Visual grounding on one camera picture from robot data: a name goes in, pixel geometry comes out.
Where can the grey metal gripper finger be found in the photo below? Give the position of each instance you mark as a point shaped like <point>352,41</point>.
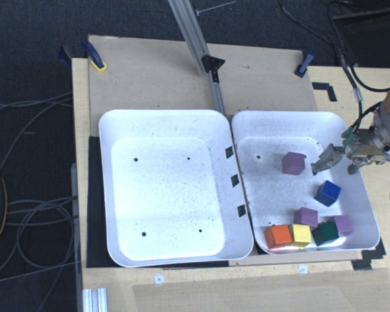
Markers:
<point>326,160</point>
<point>354,167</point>

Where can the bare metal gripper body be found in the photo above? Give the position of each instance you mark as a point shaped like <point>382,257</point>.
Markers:
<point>370,146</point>

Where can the blue cube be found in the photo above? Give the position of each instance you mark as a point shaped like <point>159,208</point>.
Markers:
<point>327,192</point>

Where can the purple cube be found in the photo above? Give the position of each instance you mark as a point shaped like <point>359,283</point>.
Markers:
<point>293,163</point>
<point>344,224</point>
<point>306,216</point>

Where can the white plastic tray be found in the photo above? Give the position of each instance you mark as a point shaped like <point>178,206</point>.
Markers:
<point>273,190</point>
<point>165,200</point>

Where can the green cube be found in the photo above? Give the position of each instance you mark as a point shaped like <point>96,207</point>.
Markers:
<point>326,233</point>

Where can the yellow cube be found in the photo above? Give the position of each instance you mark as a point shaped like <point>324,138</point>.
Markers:
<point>301,234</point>

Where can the orange cube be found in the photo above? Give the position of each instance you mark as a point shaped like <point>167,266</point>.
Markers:
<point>278,236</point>

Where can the brown cardboard board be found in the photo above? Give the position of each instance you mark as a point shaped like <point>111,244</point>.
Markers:
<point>149,76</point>

